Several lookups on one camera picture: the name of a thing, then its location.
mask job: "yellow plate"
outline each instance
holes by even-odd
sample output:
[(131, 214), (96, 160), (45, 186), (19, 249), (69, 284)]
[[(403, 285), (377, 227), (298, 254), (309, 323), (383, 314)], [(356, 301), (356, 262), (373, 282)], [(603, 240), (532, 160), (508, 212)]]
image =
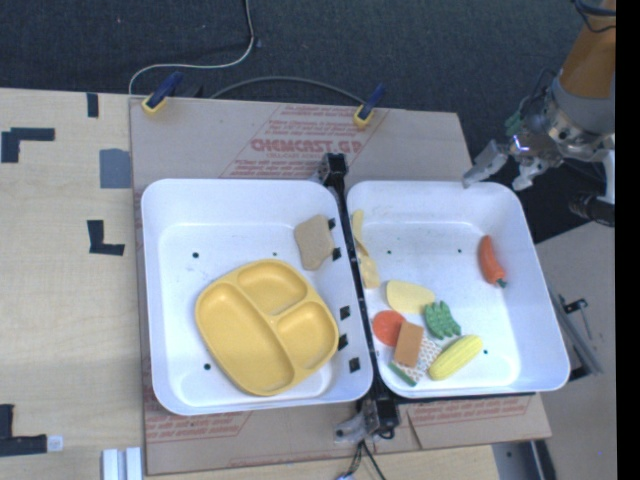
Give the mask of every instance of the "yellow plate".
[(271, 396), (316, 372), (335, 353), (329, 308), (291, 265), (261, 260), (207, 286), (196, 324), (218, 365), (242, 390)]

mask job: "wooden table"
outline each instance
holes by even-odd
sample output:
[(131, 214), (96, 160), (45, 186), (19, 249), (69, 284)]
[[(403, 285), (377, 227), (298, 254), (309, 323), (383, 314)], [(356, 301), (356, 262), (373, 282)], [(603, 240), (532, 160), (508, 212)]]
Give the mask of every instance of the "wooden table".
[[(0, 164), (0, 404), (15, 404), (14, 435), (64, 438), (61, 452), (0, 458), (0, 478), (100, 478), (102, 450), (143, 442), (133, 193), (100, 186), (99, 153), (129, 149), (128, 97), (0, 90), (0, 130), (54, 128), (20, 141)], [(87, 221), (122, 256), (89, 253)], [(387, 478), (498, 478), (491, 446), (389, 454)], [(183, 475), (333, 479), (348, 460)], [(167, 478), (179, 478), (174, 475)], [(358, 478), (376, 478), (366, 459)]]

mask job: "black cable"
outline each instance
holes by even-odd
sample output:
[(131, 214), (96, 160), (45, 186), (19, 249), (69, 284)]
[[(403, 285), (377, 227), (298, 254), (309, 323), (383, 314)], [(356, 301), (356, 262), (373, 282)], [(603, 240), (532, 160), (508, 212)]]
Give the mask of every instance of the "black cable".
[(598, 183), (607, 182), (607, 177), (605, 173), (603, 173), (602, 170), (598, 168), (598, 164), (592, 162), (589, 162), (587, 164), (589, 167), (591, 167), (591, 172), (589, 172), (589, 170), (585, 168), (586, 166), (584, 166), (583, 162), (580, 162), (580, 164), (574, 163), (574, 159), (565, 158), (563, 161), (563, 165), (571, 169), (573, 172), (580, 174), (581, 176), (584, 176), (591, 181), (595, 181)]
[(224, 89), (220, 89), (218, 92), (214, 93), (211, 96), (211, 99), (219, 98), (221, 95), (231, 92), (235, 89), (238, 89), (239, 87), (244, 87), (245, 85), (262, 83), (262, 82), (295, 82), (295, 83), (310, 84), (310, 85), (315, 85), (318, 87), (322, 87), (324, 89), (337, 92), (360, 104), (364, 104), (365, 102), (365, 100), (363, 100), (359, 96), (356, 96), (355, 94), (345, 91), (344, 89), (336, 87), (335, 85), (326, 84), (324, 82), (318, 82), (317, 80), (311, 80), (309, 78), (301, 78), (297, 76), (263, 76), (263, 77), (251, 78), (249, 80), (244, 80), (243, 82), (238, 82), (237, 84), (233, 84), (228, 87), (225, 87)]
[(553, 79), (556, 76), (556, 73), (555, 71), (548, 68), (544, 68), (540, 71), (538, 77), (536, 78), (536, 83), (531, 90), (531, 93), (520, 104), (519, 112), (522, 118), (524, 118), (529, 113), (529, 110), (531, 109), (535, 101), (545, 96), (546, 90), (541, 90), (541, 88), (543, 87), (542, 82), (545, 75), (548, 75)]
[(347, 469), (342, 475), (340, 475), (339, 478), (343, 479), (343, 480), (347, 479), (347, 478), (350, 478), (358, 470), (358, 468), (360, 467), (360, 464), (362, 462), (362, 449), (363, 448), (364, 448), (364, 451), (366, 452), (367, 456), (369, 457), (369, 460), (373, 464), (373, 467), (375, 468), (376, 473), (378, 473), (378, 476), (380, 477), (380, 480), (386, 480), (384, 474), (382, 473), (382, 470), (378, 466), (378, 463), (375, 461), (375, 459), (373, 458), (373, 455), (369, 451), (369, 448), (367, 447), (367, 443), (365, 442), (364, 439), (358, 443), (358, 446), (356, 447), (356, 451), (355, 451), (355, 453), (353, 455), (353, 459), (351, 459), (351, 465), (349, 466), (349, 469)]
[(586, 26), (589, 28), (591, 32), (594, 32), (597, 34), (597, 33), (605, 32), (612, 28), (616, 28), (615, 21), (613, 25), (607, 25), (600, 29), (594, 29), (591, 26), (591, 23), (589, 22), (590, 17), (602, 18), (605, 20), (613, 21), (616, 17), (616, 11), (612, 9), (606, 9), (600, 6), (592, 5), (588, 3), (587, 0), (571, 0), (571, 1), (574, 4), (576, 10), (578, 11), (578, 14), (580, 15), (580, 17), (582, 18), (582, 20), (584, 21), (584, 23), (586, 24)]
[(213, 69), (226, 69), (232, 66), (237, 66), (241, 62), (243, 62), (249, 54), (253, 51), (253, 47), (256, 42), (255, 31), (253, 28), (253, 20), (251, 19), (251, 5), (250, 0), (242, 0), (244, 5), (244, 14), (247, 21), (247, 27), (249, 29), (249, 44), (247, 45), (244, 53), (238, 57), (236, 60), (225, 63), (225, 64), (208, 64), (208, 65), (200, 65), (200, 64), (183, 64), (183, 63), (169, 63), (169, 64), (152, 64), (151, 66), (147, 66), (145, 68), (137, 71), (129, 80), (129, 94), (133, 94), (133, 85), (136, 79), (146, 73), (147, 71), (157, 69), (157, 68), (171, 68), (171, 69), (199, 69), (199, 70), (213, 70)]
[(369, 448), (367, 447), (367, 443), (363, 440), (362, 442), (362, 447), (364, 448), (364, 451), (367, 452), (367, 455), (369, 456), (369, 460), (371, 461), (371, 464), (373, 464), (373, 467), (376, 469), (376, 472), (378, 473), (378, 476), (381, 478), (381, 480), (385, 480), (384, 475), (382, 474), (382, 471), (380, 470), (380, 467), (378, 466), (378, 463), (375, 461), (375, 459), (373, 458), (373, 455), (371, 455), (371, 452), (369, 451)]
[(386, 439), (387, 441), (393, 439), (396, 435), (396, 431), (392, 428), (390, 428), (389, 430), (387, 430), (386, 432), (378, 432), (378, 437), (380, 437), (381, 439)]

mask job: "dark carpet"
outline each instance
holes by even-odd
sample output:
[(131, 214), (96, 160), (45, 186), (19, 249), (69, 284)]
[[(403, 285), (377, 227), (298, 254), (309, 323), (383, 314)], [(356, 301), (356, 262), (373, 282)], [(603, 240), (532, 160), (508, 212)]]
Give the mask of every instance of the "dark carpet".
[[(270, 75), (304, 77), (381, 106), (456, 112), (471, 157), (532, 90), (557, 70), (582, 21), (570, 0), (249, 0), (256, 45), (240, 64), (184, 70), (203, 95)], [(0, 86), (127, 93), (157, 63), (220, 65), (247, 47), (242, 0), (0, 0)], [(148, 71), (147, 94), (174, 69)], [(225, 98), (352, 104), (312, 85), (249, 84)], [(493, 179), (510, 184), (510, 162)], [(586, 221), (568, 209), (579, 190), (601, 190), (591, 166), (567, 163), (519, 192), (534, 241)]]

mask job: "white cable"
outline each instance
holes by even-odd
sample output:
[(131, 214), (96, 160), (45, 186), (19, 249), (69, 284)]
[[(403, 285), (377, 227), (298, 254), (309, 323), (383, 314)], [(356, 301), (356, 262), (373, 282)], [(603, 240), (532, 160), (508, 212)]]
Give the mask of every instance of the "white cable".
[(251, 36), (251, 39), (249, 41), (249, 46), (247, 46), (247, 49), (245, 50), (245, 52), (236, 60), (229, 62), (227, 64), (217, 64), (217, 65), (198, 65), (198, 64), (153, 64), (151, 66), (147, 66), (145, 68), (140, 69), (137, 73), (135, 73), (132, 77), (131, 80), (129, 81), (129, 94), (133, 94), (133, 84), (136, 81), (136, 79), (143, 73), (146, 73), (147, 71), (150, 71), (152, 69), (157, 69), (157, 68), (183, 68), (183, 69), (225, 69), (225, 68), (230, 68), (233, 66), (236, 66), (238, 64), (240, 64), (242, 61), (244, 61), (249, 54), (251, 53), (251, 50), (253, 49), (253, 44), (255, 42), (255, 34), (253, 32), (253, 22), (251, 21), (251, 10), (250, 10), (250, 5), (249, 5), (249, 0), (244, 0), (245, 2), (245, 13), (247, 16), (247, 25), (249, 26), (249, 33)]

